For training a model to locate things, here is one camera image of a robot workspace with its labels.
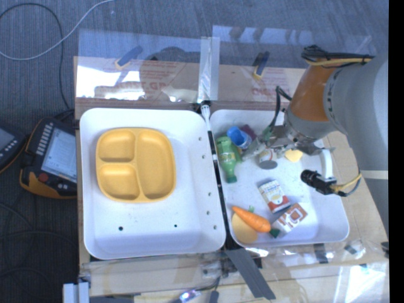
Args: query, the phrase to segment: white tray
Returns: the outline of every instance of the white tray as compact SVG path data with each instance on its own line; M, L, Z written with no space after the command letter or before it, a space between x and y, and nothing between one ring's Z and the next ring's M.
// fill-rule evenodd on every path
M166 199L122 203L106 197L95 173L98 138L113 128L163 132L172 143L177 183ZM225 241L206 125L186 110L91 109L80 119L83 228L88 252L98 259L207 253Z
M211 128L215 138L225 135L231 126L245 124L259 134L269 125L274 115L274 111L218 110L211 116ZM281 112L276 124L282 124L282 122L283 113ZM349 233L349 222L341 197L333 194L322 195L300 179L300 174L304 169L322 172L320 156L303 155L296 163L283 157L277 162L278 166L271 170L260 169L257 157L237 164L235 174L238 181L233 184L226 183L224 172L220 168L230 232L234 240L243 247L265 249L275 246L338 242L345 239ZM269 211L258 191L258 186L270 179L276 179L289 200L292 203L299 202L308 212L308 217L285 237L274 239L269 234L260 233L256 242L241 243L235 237L232 229L231 218L234 212L231 207L233 205L246 209L253 206L255 213L267 217L270 222L276 220L280 215L280 213L272 214Z

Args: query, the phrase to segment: white cable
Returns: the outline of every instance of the white cable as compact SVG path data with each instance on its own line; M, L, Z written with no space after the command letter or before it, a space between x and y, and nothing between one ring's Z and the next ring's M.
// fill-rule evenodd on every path
M84 16L81 17L81 19L80 19L79 22L76 24L76 26L74 26L73 29L72 29L66 36L64 36L58 43L56 43L55 45L53 45L52 47L48 48L47 50L45 50L44 52L42 52L42 53L40 53L40 54L38 54L38 55L31 56L31 57L27 57L27 58L17 58L17 57L8 56L7 54L3 53L1 50L0 50L0 55L2 55L2 56L5 57L5 58L8 58L8 59L10 59L10 60L12 60L12 61L30 61L30 60L32 60L32 59L41 57L41 56L45 55L46 53L50 52L52 49L54 49L54 48L56 48L57 46L59 46L61 43L63 43L63 42L77 29L77 27L80 26L81 22L82 22L96 7L98 7L98 6L100 6L101 4L104 4L104 3L110 3L110 2L112 2L112 1L117 1L117 0L105 0L105 1L101 1L100 3L94 4L94 6L92 6L92 7L84 14Z

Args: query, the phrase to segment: yellow plate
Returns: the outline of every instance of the yellow plate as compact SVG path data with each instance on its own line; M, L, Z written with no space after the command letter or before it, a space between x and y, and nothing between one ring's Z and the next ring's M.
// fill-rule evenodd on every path
M98 186L116 201L158 201L175 188L171 142L154 129L108 130L98 139L95 165Z

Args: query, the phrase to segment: orange carrot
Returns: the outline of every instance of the orange carrot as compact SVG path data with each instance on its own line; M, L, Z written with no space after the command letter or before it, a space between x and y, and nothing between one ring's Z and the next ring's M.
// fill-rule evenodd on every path
M269 232L271 230L270 222L264 217L245 209L239 208L238 206L233 206L232 209L246 224L248 224L255 231Z

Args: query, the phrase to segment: yellow cable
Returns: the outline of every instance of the yellow cable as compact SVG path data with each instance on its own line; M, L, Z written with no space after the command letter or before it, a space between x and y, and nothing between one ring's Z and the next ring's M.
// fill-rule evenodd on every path
M360 178L362 177L362 174L358 174L357 177L355 177L352 181L347 182L345 184L339 184L339 185L330 185L330 188L332 188L332 190L334 190L335 192L341 191L342 189L345 189L347 187L349 187L350 185L352 185L353 183L356 183Z
M328 61L310 61L306 59L306 62L313 66L323 66L330 64L340 64L340 63L360 63L360 62L370 62L371 58L343 58L343 59L330 59Z

